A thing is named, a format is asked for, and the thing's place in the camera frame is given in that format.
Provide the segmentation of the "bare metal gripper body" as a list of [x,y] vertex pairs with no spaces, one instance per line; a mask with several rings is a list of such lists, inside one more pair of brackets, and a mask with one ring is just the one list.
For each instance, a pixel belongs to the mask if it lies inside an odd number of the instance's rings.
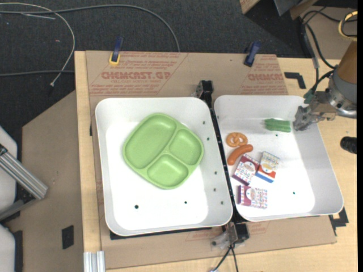
[[334,120],[336,116],[356,119],[357,107],[351,100],[344,95],[333,90],[318,91],[310,104],[313,115],[326,119]]

